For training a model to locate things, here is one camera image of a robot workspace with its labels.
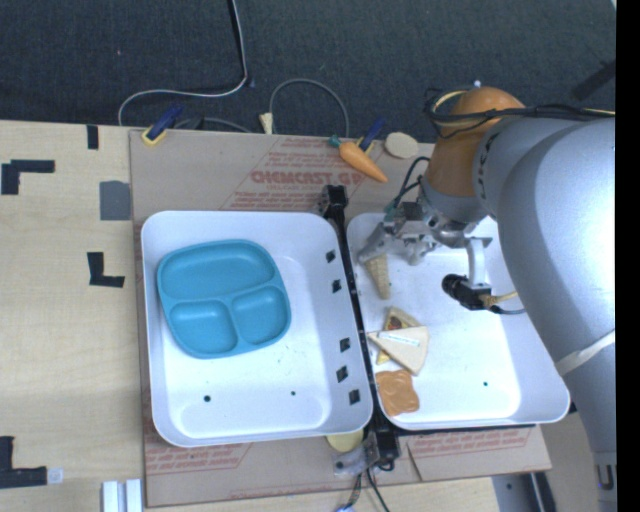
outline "tray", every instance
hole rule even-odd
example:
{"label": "tray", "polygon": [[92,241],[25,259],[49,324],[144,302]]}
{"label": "tray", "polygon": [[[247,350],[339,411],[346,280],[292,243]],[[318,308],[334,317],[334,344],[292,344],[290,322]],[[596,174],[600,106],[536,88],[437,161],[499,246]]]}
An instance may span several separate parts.
{"label": "tray", "polygon": [[[183,350],[163,312],[163,258],[198,244],[245,240],[273,259],[290,304],[277,343],[230,357]],[[373,397],[338,240],[311,213],[165,211],[141,233],[151,409],[169,443],[205,446],[347,433]]]}
{"label": "tray", "polygon": [[174,339],[194,357],[229,357],[266,347],[291,323],[277,265],[248,240],[197,244],[166,255],[157,286]]}
{"label": "tray", "polygon": [[[412,379],[420,408],[389,420],[415,431],[550,423],[564,417],[569,392],[529,317],[468,311],[442,290],[445,275],[468,274],[464,249],[438,248],[417,266],[409,265],[401,250],[389,254],[391,297],[379,298],[355,255],[383,217],[362,214],[347,229],[365,330],[381,330],[388,308],[396,306],[430,331],[425,365]],[[493,237],[485,256],[494,293],[512,291],[495,222],[486,219],[473,234]],[[513,300],[508,307],[522,306]],[[369,342],[374,373],[400,369],[394,362],[377,365],[377,355]]]}

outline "white round object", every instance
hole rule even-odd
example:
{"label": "white round object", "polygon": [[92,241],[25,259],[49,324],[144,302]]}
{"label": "white round object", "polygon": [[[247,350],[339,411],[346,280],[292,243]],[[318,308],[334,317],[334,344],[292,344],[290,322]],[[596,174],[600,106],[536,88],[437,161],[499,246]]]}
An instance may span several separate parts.
{"label": "white round object", "polygon": [[411,158],[418,152],[418,141],[402,132],[393,132],[384,142],[385,149],[397,158]]}

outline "white tray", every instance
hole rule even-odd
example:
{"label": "white tray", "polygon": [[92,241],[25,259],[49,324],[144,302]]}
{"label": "white tray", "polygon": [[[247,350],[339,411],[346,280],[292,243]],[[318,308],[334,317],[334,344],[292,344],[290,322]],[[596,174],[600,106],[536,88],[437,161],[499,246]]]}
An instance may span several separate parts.
{"label": "white tray", "polygon": [[[425,430],[548,423],[564,417],[569,392],[529,317],[469,311],[442,290],[445,275],[468,275],[464,249],[439,248],[417,266],[410,266],[400,251],[390,254],[391,298],[379,298],[355,256],[382,219],[381,214],[359,215],[347,230],[365,330],[381,330],[388,308],[396,306],[431,334],[425,365],[413,378],[420,408],[389,420],[407,430]],[[483,221],[473,235],[493,237],[486,249],[486,279],[494,293],[511,292],[495,222]],[[522,307],[518,300],[504,306]],[[374,373],[400,368],[394,362],[376,365],[378,349],[373,343],[369,349]]]}
{"label": "white tray", "polygon": [[[274,259],[291,305],[282,339],[253,352],[197,359],[162,311],[162,257],[198,243],[244,239]],[[373,399],[334,229],[310,213],[161,212],[141,236],[153,421],[169,443],[204,446],[347,433]]]}

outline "dark background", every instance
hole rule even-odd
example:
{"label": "dark background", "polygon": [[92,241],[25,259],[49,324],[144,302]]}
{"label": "dark background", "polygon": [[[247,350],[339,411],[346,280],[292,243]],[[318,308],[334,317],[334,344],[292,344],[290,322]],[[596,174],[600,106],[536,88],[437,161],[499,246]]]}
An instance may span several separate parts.
{"label": "dark background", "polygon": [[[611,0],[237,0],[237,7],[252,86],[223,99],[179,99],[183,118],[260,131],[257,116],[271,93],[294,78],[330,87],[345,103],[352,136],[383,116],[384,131],[433,141],[425,91],[475,80],[526,105],[615,110]],[[0,119],[117,124],[118,108],[135,92],[219,92],[242,76],[225,0],[5,0],[0,20]],[[175,99],[140,98],[123,124],[152,124]],[[344,135],[337,103],[320,88],[288,86],[274,111],[280,133]]]}

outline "toy bread slice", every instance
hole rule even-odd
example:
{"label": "toy bread slice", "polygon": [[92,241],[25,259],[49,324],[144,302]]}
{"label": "toy bread slice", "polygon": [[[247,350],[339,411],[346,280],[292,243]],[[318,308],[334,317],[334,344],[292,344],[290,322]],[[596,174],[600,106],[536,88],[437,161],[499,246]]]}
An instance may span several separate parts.
{"label": "toy bread slice", "polygon": [[378,331],[367,334],[369,339],[389,357],[417,375],[427,357],[429,330],[424,326]]}
{"label": "toy bread slice", "polygon": [[389,299],[389,297],[391,297],[391,288],[389,284],[387,253],[382,253],[375,258],[367,260],[364,266],[369,272],[371,279],[373,279],[380,298],[384,300]]}

